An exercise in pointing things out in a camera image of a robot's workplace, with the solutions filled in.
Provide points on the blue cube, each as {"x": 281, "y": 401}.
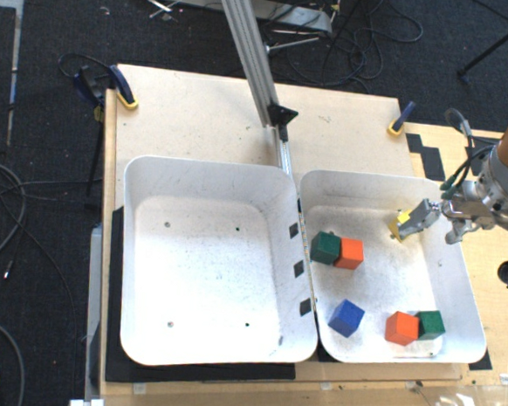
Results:
{"x": 345, "y": 318}

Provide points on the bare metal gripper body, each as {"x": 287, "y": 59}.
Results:
{"x": 483, "y": 207}

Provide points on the dark green cube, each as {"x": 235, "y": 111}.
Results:
{"x": 325, "y": 248}
{"x": 432, "y": 325}

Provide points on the yellow cube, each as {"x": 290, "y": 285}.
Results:
{"x": 397, "y": 224}

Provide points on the thin black and white rod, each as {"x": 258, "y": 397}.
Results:
{"x": 289, "y": 161}

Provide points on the orange cube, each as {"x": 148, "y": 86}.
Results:
{"x": 401, "y": 328}
{"x": 350, "y": 253}

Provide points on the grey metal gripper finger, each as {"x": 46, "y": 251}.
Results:
{"x": 419, "y": 217}
{"x": 456, "y": 233}

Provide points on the pale wood board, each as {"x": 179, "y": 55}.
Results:
{"x": 199, "y": 119}

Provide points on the white plastic tray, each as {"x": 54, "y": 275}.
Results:
{"x": 397, "y": 279}
{"x": 205, "y": 264}

